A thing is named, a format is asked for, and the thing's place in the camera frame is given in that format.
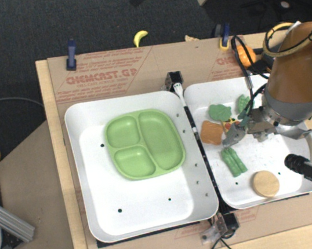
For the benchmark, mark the tan round biscuit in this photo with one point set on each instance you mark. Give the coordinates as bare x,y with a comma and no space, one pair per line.
266,184

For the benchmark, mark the orange bread slice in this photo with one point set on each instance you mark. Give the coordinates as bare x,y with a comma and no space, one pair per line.
210,132

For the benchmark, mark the yellow banana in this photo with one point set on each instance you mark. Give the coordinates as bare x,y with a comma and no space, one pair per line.
139,36

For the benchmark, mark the brown cardboard board red print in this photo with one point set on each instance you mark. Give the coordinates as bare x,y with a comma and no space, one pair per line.
102,79

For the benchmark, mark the beige toy piece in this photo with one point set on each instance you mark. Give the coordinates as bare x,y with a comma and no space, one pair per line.
190,38

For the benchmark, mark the green broccoli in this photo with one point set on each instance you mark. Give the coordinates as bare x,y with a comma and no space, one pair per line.
219,111

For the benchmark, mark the green asparagus bunch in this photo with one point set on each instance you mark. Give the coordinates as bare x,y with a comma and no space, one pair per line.
234,162

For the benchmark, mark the black cylinder on white bracket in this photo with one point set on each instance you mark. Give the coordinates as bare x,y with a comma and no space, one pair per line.
300,164

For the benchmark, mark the green divided plate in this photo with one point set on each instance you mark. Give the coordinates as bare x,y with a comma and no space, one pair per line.
158,138

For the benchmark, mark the orange pumpkin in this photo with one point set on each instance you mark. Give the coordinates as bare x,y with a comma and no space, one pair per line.
246,54

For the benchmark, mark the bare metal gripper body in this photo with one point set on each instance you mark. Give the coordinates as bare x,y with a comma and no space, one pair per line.
262,126

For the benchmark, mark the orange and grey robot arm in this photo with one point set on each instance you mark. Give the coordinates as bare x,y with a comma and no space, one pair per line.
294,69

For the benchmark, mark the white plastic tray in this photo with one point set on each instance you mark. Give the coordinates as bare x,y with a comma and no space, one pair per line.
145,204
266,156

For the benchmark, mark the green pea pod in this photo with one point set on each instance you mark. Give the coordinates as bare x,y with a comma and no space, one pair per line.
243,102

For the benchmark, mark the thin black and white rod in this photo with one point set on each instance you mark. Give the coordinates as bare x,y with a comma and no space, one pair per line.
198,140

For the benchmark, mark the pizza slice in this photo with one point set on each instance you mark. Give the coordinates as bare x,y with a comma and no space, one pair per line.
228,124

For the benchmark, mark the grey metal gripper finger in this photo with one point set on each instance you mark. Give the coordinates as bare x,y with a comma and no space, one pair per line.
236,129
229,141

